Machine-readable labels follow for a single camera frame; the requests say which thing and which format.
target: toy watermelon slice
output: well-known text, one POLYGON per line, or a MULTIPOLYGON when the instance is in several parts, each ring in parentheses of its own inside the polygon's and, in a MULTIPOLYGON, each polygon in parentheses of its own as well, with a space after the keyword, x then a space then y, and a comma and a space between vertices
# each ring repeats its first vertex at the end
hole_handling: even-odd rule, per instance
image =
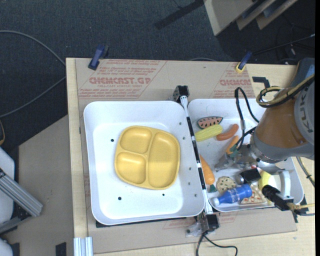
POLYGON ((205 129, 210 126, 220 124, 222 119, 223 117, 221 116, 208 116, 208 117, 199 119, 197 121, 197 124, 201 129, 205 129))

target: yellow divided plate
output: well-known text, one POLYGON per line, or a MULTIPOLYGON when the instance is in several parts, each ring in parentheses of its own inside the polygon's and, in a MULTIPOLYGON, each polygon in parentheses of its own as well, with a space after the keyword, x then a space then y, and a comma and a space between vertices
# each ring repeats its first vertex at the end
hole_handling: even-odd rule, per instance
POLYGON ((147 189, 164 190, 176 180, 180 164, 180 145, 164 130, 130 126, 120 135, 115 172, 124 182, 147 189))

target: black floor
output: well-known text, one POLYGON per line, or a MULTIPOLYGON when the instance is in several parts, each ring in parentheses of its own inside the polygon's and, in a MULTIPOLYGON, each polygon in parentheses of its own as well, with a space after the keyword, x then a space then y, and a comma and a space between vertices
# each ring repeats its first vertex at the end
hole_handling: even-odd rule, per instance
MULTIPOLYGON (((2 147, 11 151, 67 114, 63 61, 91 58, 109 45, 108 58, 238 62, 247 51, 280 46, 315 33, 315 0, 299 0, 266 28, 230 24, 214 36, 201 0, 0 0, 0 120, 2 147)), ((315 56, 315 37, 254 54, 249 63, 296 64, 315 56)))

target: blue bottle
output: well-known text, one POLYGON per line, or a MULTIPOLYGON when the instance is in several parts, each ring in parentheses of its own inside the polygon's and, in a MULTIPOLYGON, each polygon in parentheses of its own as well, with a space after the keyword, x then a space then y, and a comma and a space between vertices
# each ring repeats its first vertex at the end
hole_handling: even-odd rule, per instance
POLYGON ((249 198, 252 196, 252 189, 249 184, 243 184, 240 187, 235 187, 227 190, 223 195, 215 197, 212 199, 212 202, 215 206, 218 206, 222 203, 233 204, 239 202, 244 198, 249 198))

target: blue clamp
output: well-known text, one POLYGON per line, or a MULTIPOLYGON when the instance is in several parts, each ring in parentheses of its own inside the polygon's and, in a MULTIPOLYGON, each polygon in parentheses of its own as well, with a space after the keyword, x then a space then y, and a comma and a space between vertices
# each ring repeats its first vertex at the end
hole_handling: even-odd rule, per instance
POLYGON ((236 65, 235 70, 241 74, 245 70, 245 65, 247 64, 248 60, 251 58, 252 52, 248 51, 242 60, 236 65))
POLYGON ((100 63, 99 59, 101 59, 102 57, 104 58, 107 55, 108 49, 109 49, 108 46, 105 47, 103 44, 98 45, 98 47, 95 50, 94 57, 92 58, 92 60, 88 65, 88 68, 92 70, 96 70, 100 63))

